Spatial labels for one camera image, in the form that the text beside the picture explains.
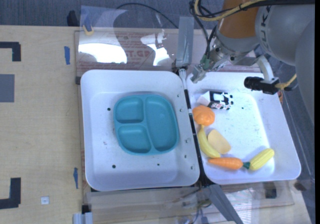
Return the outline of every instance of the black white object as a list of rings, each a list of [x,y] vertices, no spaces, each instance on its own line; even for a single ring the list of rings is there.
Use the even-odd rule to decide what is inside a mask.
[[[228,93],[207,91],[198,98],[197,103],[212,109],[229,110],[233,104],[229,98],[232,96]]]

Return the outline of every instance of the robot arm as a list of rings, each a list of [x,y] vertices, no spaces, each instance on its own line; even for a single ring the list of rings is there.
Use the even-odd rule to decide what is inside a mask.
[[[252,90],[276,93],[279,89],[275,85],[279,80],[273,77],[264,56],[246,57],[260,45],[266,53],[295,66],[302,98],[314,122],[315,0],[265,0],[262,6],[242,7],[242,3],[250,1],[224,0],[224,10],[238,7],[238,12],[218,20],[210,51],[194,67],[191,80],[197,83],[207,72],[221,69],[227,61],[245,66],[257,63],[264,79],[247,78],[244,85]]]

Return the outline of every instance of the wooden board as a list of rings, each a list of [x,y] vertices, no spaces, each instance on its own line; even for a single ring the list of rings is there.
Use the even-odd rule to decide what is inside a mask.
[[[0,48],[0,74],[15,78],[14,103],[0,103],[1,199],[8,198],[10,178],[21,178],[21,204],[0,210],[1,223],[69,224],[81,211],[75,29],[0,26],[0,41],[18,41],[22,55],[12,62],[11,50]],[[48,205],[41,203],[44,196]]]

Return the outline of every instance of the plastic toy food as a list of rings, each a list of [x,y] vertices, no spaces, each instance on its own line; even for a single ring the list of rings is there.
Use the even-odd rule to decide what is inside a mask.
[[[220,154],[226,154],[231,149],[229,142],[216,129],[209,132],[208,142]]]
[[[209,126],[215,121],[215,113],[206,106],[199,105],[192,110],[193,119],[199,125]]]
[[[228,169],[237,170],[244,164],[239,158],[211,158],[208,160],[210,164],[226,167]]]
[[[208,157],[211,157],[211,158],[220,157],[220,153],[209,144],[203,125],[201,125],[201,128],[198,132],[197,137],[198,137],[200,149],[202,150],[203,153],[205,153]]]
[[[253,157],[249,162],[245,162],[243,167],[250,170],[258,170],[262,166],[264,166],[273,156],[275,155],[275,151],[271,148],[267,148],[258,153],[255,157]]]

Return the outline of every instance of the corn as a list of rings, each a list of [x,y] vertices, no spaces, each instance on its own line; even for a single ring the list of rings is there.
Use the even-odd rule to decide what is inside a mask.
[[[264,149],[250,160],[250,170],[258,170],[264,166],[273,156],[275,151],[271,148]]]

